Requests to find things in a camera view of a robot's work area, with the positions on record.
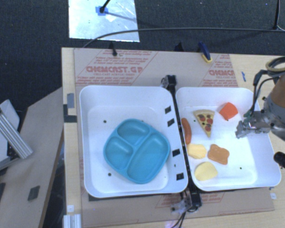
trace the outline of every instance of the dark floor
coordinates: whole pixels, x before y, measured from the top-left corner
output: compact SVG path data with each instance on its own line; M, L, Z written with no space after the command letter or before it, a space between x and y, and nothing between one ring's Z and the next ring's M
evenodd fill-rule
M139 29L272 29L277 3L277 0L134 1ZM279 25L285 29L285 0L281 0ZM197 51L202 40L216 53L285 55L285 33L276 32L157 31L141 32L140 40L114 44L120 49L171 51L181 41L187 51ZM68 0L0 0L0 103L10 99L17 110L23 111L60 88L61 48L82 47L86 42L68 37ZM109 41L89 45L108 46Z

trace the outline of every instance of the white tray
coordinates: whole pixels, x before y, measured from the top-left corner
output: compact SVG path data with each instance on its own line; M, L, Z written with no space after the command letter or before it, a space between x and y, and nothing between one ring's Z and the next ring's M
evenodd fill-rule
M180 117L187 118L192 129L192 143L203 144L207 151L217 144L230 152L228 164L222 165L207 157L201 160L189 156L191 174L196 186L204 191L244 188L272 187L281 180L278 164L268 134L254 134L237 139L237 124L252 105L253 93L244 88L184 87L177 91ZM233 103L238 114L226 121L219 111L227 102ZM193 111L210 109L215 111L211 137L208 138L193 115ZM217 177L198 181L194 176L196 166L212 162L218 170Z
M90 85L80 92L84 180L87 192L97 198L176 193L188 184L173 99L161 87ZM161 132L171 146L170 155L158 175L149 183L136 184L107 164L103 149L106 140L122 121L143 120ZM167 122L174 119L168 127ZM180 150L172 156L174 150ZM183 173L183 179L177 175Z

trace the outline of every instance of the pizza slice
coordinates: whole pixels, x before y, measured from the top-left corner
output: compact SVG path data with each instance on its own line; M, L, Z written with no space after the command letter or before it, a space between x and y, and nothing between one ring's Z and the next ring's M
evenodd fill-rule
M194 111L193 114L198 120L203 130L205 131L205 133L207 134L207 136L210 137L213 125L214 111L204 109Z

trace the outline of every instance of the toy sausage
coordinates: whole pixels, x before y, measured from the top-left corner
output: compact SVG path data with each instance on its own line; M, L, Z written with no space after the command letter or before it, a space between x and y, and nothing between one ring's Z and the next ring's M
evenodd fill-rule
M189 122L186 118L182 118L181 124L182 124L184 131L185 131L185 143L189 144L191 142L191 137L192 137L192 132L191 132Z

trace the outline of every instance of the yellow food piece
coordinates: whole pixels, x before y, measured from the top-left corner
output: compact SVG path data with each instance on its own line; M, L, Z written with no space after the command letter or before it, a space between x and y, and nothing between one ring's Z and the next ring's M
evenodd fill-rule
M218 171L211 162L203 162L194 171L197 180L205 181L218 175Z
M188 155L193 157L194 159L203 159L206 157L207 150L202 144L193 144L190 143L187 146Z

